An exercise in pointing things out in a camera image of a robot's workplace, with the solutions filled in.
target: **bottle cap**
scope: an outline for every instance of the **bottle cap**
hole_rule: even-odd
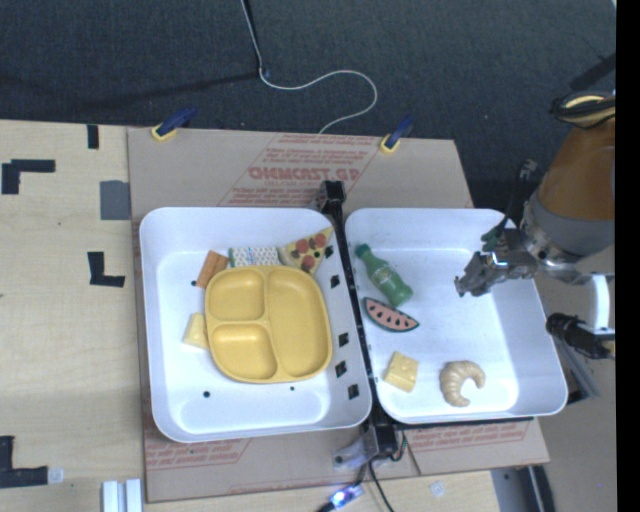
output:
[[[371,250],[371,247],[369,247],[367,244],[359,245],[358,247],[356,247],[356,256],[358,258],[361,258],[365,252],[368,252],[370,250]]]

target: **white tray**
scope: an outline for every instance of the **white tray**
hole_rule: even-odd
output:
[[[566,403],[566,382],[533,280],[500,283],[481,297],[460,297],[462,276],[480,236],[502,218],[482,209],[362,209],[346,222],[359,297],[388,302],[366,275],[355,248],[367,243],[388,260],[414,296],[398,309],[420,322],[412,331],[381,329],[362,309],[369,355],[382,407],[407,424],[472,421],[554,414]],[[394,351],[419,362],[417,383],[407,393],[382,377]],[[457,408],[439,389],[440,369],[449,361],[472,360],[486,374],[476,389],[468,379]]]
[[[333,357],[321,374],[294,383],[249,384],[224,376],[211,354],[182,337],[204,290],[192,286],[209,250],[281,246],[329,227],[293,208],[161,208],[140,226],[154,420],[179,442],[346,428],[371,410],[371,391],[335,234],[316,272],[331,323]],[[339,285],[333,286],[337,278]]]

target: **beige curved toy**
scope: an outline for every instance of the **beige curved toy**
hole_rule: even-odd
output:
[[[473,361],[453,361],[447,363],[440,372],[440,390],[444,399],[454,407],[466,407],[471,403],[460,394],[462,384],[467,379],[473,379],[478,389],[484,386],[484,371]]]

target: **hole in tray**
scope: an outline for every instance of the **hole in tray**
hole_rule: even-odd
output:
[[[358,389],[357,384],[352,384],[349,386],[349,400],[353,400],[355,397],[360,395],[360,390]]]
[[[340,378],[340,376],[344,375],[346,371],[347,371],[347,362],[346,361],[340,361],[336,365],[336,377]]]

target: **dark gray carpet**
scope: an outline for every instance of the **dark gray carpet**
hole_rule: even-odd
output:
[[[525,158],[546,167],[568,126],[548,114],[572,91],[615,88],[610,0],[250,0],[281,85],[365,73],[379,100],[328,133],[456,141],[476,206],[503,209]],[[365,108],[367,83],[301,92],[257,78],[239,0],[0,0],[0,118],[153,125],[185,106],[197,128],[318,132]]]

